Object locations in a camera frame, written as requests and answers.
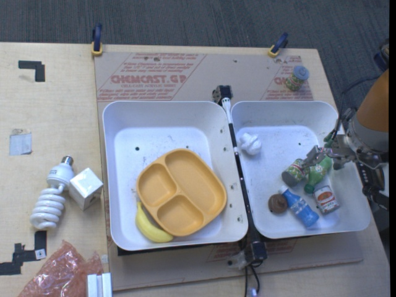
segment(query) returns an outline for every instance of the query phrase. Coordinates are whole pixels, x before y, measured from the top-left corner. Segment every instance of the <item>blue plastic bottle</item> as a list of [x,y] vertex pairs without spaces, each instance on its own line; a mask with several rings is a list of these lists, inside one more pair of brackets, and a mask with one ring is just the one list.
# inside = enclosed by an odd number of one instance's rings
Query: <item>blue plastic bottle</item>
[[287,186],[282,186],[278,192],[286,198],[288,207],[306,227],[313,225],[319,219],[319,215],[311,209],[306,201],[292,193]]

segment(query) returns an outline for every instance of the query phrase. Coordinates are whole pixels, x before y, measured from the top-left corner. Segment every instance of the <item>brown round object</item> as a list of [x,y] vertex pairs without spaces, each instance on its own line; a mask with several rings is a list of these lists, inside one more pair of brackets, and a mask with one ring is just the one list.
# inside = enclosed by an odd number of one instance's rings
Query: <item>brown round object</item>
[[268,200],[268,207],[273,213],[285,212],[287,209],[287,200],[284,195],[272,195]]

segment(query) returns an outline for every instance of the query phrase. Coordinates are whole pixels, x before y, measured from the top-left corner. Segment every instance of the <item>orange divided plate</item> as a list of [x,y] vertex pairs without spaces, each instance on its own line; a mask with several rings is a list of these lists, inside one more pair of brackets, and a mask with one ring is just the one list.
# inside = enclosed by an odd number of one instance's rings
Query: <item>orange divided plate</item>
[[137,178],[137,193],[153,219],[174,236],[190,235],[224,209],[226,190],[212,169],[188,149],[172,150]]

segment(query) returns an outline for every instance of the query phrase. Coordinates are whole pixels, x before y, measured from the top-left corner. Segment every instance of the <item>yellow banana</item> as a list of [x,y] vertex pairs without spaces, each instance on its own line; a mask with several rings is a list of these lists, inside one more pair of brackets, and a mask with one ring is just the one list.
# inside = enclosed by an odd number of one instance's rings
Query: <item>yellow banana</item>
[[146,213],[143,211],[141,201],[137,202],[137,213],[135,217],[136,226],[143,235],[153,242],[164,243],[172,241],[173,236],[168,232],[157,228],[151,223]]

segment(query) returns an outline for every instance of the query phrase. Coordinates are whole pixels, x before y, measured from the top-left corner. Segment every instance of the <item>green bottle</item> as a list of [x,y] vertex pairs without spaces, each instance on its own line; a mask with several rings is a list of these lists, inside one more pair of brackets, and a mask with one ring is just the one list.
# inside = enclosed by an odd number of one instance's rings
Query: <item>green bottle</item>
[[331,166],[332,159],[325,156],[321,162],[309,167],[308,183],[304,187],[305,192],[312,194],[315,190],[315,185],[323,179]]

